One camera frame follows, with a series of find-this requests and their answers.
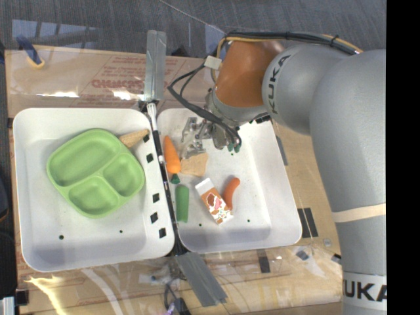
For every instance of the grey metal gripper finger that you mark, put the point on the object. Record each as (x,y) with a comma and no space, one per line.
(196,149)
(189,129)

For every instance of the white plastic tray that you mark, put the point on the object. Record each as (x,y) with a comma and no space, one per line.
(82,241)
(259,189)

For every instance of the orange sausage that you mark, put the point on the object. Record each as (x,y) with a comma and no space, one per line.
(230,190)

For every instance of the white and brown carton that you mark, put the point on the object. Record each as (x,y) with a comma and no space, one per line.
(215,202)

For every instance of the brown cardboard board red print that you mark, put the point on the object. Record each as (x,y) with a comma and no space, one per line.
(98,74)

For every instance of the green cucumber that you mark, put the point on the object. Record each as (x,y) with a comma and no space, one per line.
(182,203)

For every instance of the orange carrot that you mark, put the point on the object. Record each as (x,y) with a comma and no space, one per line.
(171,156)

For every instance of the tan bread slice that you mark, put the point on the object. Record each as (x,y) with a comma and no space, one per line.
(194,166)

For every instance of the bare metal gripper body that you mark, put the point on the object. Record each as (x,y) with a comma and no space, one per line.
(219,136)

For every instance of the green divided plate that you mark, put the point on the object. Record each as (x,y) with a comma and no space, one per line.
(88,162)

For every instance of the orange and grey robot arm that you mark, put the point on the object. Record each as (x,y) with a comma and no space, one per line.
(344,117)

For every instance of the tan ice cream cone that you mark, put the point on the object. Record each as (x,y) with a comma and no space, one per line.
(133,138)

